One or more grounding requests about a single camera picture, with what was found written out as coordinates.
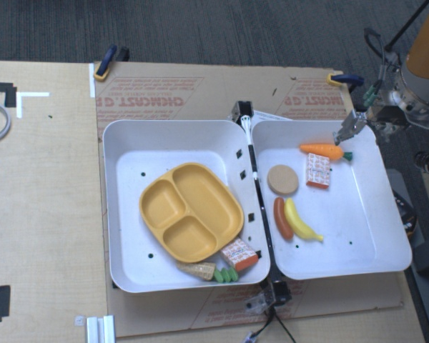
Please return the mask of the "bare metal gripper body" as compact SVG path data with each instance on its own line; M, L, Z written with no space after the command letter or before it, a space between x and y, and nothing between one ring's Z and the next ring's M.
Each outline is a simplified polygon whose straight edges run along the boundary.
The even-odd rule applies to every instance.
M381 90L378 101L367 110L367 118L372 122L429 129L429 86L410 89L395 84L391 90Z

